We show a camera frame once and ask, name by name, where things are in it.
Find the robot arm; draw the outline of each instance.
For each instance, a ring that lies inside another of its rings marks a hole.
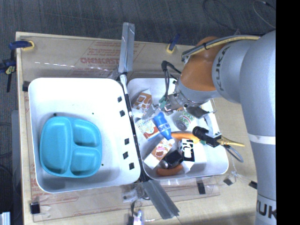
[[[192,54],[178,79],[169,107],[199,107],[211,98],[241,104],[257,173],[256,225],[277,223],[276,212],[276,31]]]

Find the gray robot arm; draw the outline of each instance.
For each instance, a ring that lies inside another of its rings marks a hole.
[[[257,174],[255,225],[277,224],[275,53],[276,31],[257,40],[227,43],[212,65],[216,90],[190,89],[182,75],[169,96],[170,107],[177,103],[186,109],[220,96],[241,104]]]

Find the blue bottle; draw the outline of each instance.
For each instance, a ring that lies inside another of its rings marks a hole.
[[[165,119],[165,116],[162,112],[156,115],[153,118],[155,126],[159,129],[160,133],[167,139],[173,139],[171,136],[171,128],[168,121]]]

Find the orange object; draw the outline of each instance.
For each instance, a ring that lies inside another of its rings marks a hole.
[[[206,37],[197,45],[217,39],[217,37]],[[180,80],[184,86],[197,91],[214,91],[216,90],[211,75],[211,68],[217,53],[225,44],[211,47],[200,53],[194,54],[184,66]]]
[[[176,167],[170,169],[157,168],[156,173],[159,176],[173,176],[179,173],[182,169],[183,166],[181,164],[178,164]]]
[[[196,136],[194,136],[192,133],[176,133],[176,132],[173,132],[171,133],[171,136],[173,138],[176,138],[176,139],[190,139],[190,140],[193,140],[193,143],[198,143],[200,141],[199,138],[197,138]]]

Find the carrot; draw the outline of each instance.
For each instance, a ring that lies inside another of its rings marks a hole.
[[[190,140],[193,140],[193,143],[197,143],[197,142],[200,141],[200,139],[197,138],[196,136],[194,136],[192,133],[176,133],[176,132],[173,132],[173,133],[171,133],[171,136],[173,138],[176,138],[176,139],[179,139],[179,140],[181,140],[183,138],[190,139]]]

